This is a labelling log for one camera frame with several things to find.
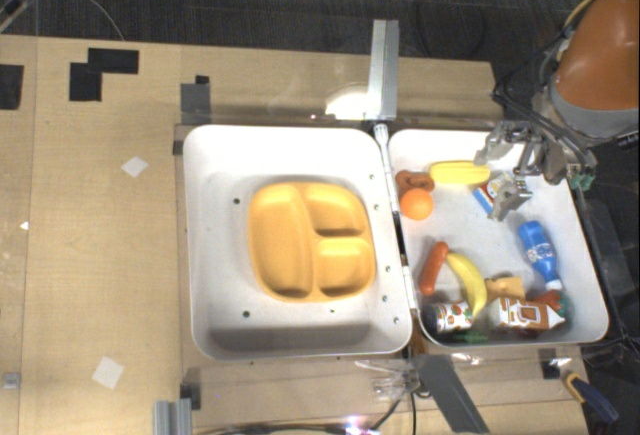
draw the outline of yellow banana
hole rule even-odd
[[[479,184],[489,180],[491,171],[486,165],[473,161],[441,161],[429,168],[431,179],[438,183]]]
[[[462,279],[467,290],[467,302],[471,307],[472,316],[475,318],[487,303],[487,286],[484,283],[484,278],[475,264],[461,254],[449,252],[447,263]]]

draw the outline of red sausage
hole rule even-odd
[[[422,268],[420,280],[418,281],[418,287],[423,295],[428,296],[433,294],[438,273],[440,273],[440,268],[442,268],[442,264],[447,258],[448,253],[449,245],[444,241],[438,241],[433,245],[429,257],[427,257],[424,267]]]

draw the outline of yellow plate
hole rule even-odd
[[[375,278],[367,213],[353,193],[326,183],[259,190],[249,206],[249,252],[266,293],[289,302],[357,295]]]

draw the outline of toy orange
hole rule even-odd
[[[422,188],[412,188],[400,198],[400,211],[412,220],[424,220],[433,212],[433,198]]]

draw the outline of plastic toy food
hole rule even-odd
[[[546,303],[502,297],[488,307],[489,322],[497,329],[549,330],[565,319]]]
[[[480,202],[485,212],[489,214],[493,211],[493,203],[500,192],[500,188],[510,182],[513,182],[513,177],[508,172],[502,172],[473,190],[473,196]]]
[[[409,172],[402,170],[396,174],[396,184],[398,187],[398,197],[402,197],[412,188],[421,188],[427,192],[433,191],[435,186],[433,179],[424,172]]]
[[[433,198],[422,188],[412,188],[400,197],[400,211],[412,220],[424,220],[433,212]]]
[[[469,330],[473,323],[471,308],[465,301],[428,304],[422,316],[427,330],[436,334]]]
[[[527,260],[544,277],[547,291],[562,289],[562,282],[556,273],[558,259],[553,245],[547,238],[540,222],[526,222],[518,227],[518,236],[524,245]]]
[[[566,317],[565,314],[567,311],[567,301],[562,291],[551,289],[546,293],[533,298],[531,301],[537,303],[546,303],[560,316],[562,316],[563,318]]]
[[[420,280],[418,281],[418,287],[423,295],[429,296],[433,294],[440,268],[442,268],[442,264],[448,253],[449,245],[444,241],[438,241],[433,245],[431,252],[429,252],[429,257],[427,257],[422,272],[420,273]]]
[[[489,180],[491,171],[473,161],[442,161],[431,165],[429,175],[436,183],[479,184]]]
[[[487,287],[487,303],[493,302],[499,296],[525,299],[524,286],[521,277],[502,277],[499,279],[487,279],[484,281]]]
[[[467,330],[466,332],[458,332],[454,334],[453,340],[467,344],[482,344],[486,343],[489,338],[477,330]]]
[[[467,302],[471,306],[471,315],[475,318],[487,303],[487,287],[484,278],[478,268],[463,255],[449,253],[447,263],[462,279],[467,292]]]
[[[263,291],[287,302],[328,302],[365,291],[376,274],[364,205],[334,184],[289,182],[258,190],[248,212],[249,252]]]

